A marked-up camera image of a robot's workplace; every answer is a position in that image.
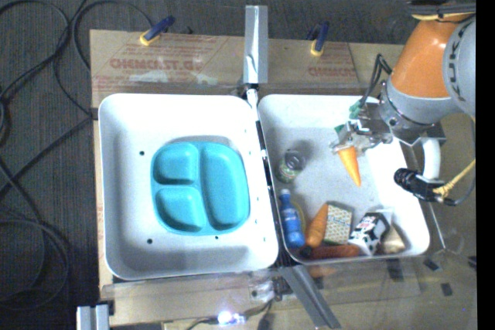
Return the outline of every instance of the blue bottle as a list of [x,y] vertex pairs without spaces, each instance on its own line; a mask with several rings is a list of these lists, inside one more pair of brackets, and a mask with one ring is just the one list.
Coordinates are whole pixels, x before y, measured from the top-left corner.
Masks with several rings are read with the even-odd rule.
[[305,243],[305,237],[301,229],[301,220],[297,209],[291,204],[291,192],[288,189],[280,190],[280,215],[282,217],[282,229],[284,230],[285,245],[288,248],[301,247]]

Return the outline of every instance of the blue divided plate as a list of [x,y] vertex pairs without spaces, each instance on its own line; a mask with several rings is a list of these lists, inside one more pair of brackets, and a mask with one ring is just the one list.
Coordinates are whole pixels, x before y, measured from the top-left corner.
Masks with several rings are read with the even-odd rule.
[[232,148],[208,141],[176,142],[152,159],[155,214],[169,231],[229,233],[249,216],[244,164]]

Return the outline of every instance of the gray floor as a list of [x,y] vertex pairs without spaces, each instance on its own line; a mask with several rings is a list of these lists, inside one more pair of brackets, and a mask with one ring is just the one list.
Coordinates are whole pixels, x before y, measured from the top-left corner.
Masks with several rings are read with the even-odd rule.
[[[54,6],[70,20],[82,1],[0,0],[2,90],[57,47],[66,23]],[[87,0],[85,5],[99,1],[106,0]],[[193,33],[205,35],[242,36],[244,7],[250,4],[268,6],[269,36],[274,39],[304,39],[316,22],[328,20],[330,41],[403,44],[415,25],[408,14],[409,0],[116,1],[140,8],[153,22],[173,15],[176,24],[171,32],[189,27]],[[135,9],[117,2],[90,7],[78,22],[76,34],[85,58],[89,58],[89,29],[144,31],[148,27],[146,18]],[[1,98],[5,120],[0,131],[0,163],[6,175],[0,175],[0,183],[5,185],[0,192],[0,328],[72,328],[75,307],[98,299],[92,129],[85,122],[87,115],[60,85],[84,110],[89,108],[90,77],[73,43],[63,48],[55,64],[42,64]],[[50,146],[79,123],[79,128]],[[49,150],[38,155],[46,147]],[[8,177],[17,188],[7,185]],[[39,213],[36,227],[25,223],[26,216],[34,219],[27,202]],[[474,216],[473,205],[468,212]],[[442,216],[451,215],[445,212]],[[59,236],[55,241],[61,238],[64,250],[57,249],[48,231],[42,239],[44,226],[55,230]],[[457,238],[456,226],[447,228],[451,238]],[[476,254],[473,230],[470,227],[471,234],[466,237],[467,243],[474,243],[465,250],[471,255]],[[41,247],[50,253],[43,270],[39,269]],[[65,253],[70,272],[64,284],[60,280],[64,279]],[[13,297],[24,288],[29,292]],[[42,308],[29,309],[51,295],[54,299]]]

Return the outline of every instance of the can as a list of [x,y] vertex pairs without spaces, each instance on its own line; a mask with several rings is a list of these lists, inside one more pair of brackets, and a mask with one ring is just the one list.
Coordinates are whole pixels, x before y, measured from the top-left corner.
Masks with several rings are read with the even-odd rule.
[[361,253],[373,256],[381,236],[390,229],[390,223],[381,212],[368,212],[350,234],[349,243],[357,245]]
[[275,176],[282,183],[292,182],[306,166],[306,158],[297,150],[285,152],[275,170]]

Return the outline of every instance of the blue clamp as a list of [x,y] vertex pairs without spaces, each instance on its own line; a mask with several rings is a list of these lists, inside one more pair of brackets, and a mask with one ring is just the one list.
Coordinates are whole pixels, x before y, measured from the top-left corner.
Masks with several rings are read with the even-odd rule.
[[149,46],[159,38],[160,33],[166,32],[166,30],[172,26],[175,21],[176,19],[169,15],[167,18],[154,25],[150,30],[141,34],[139,36],[139,40],[141,40],[141,43],[145,46]]
[[312,40],[311,54],[320,56],[323,54],[323,46],[328,35],[330,23],[328,21],[316,24],[306,36],[306,40]]

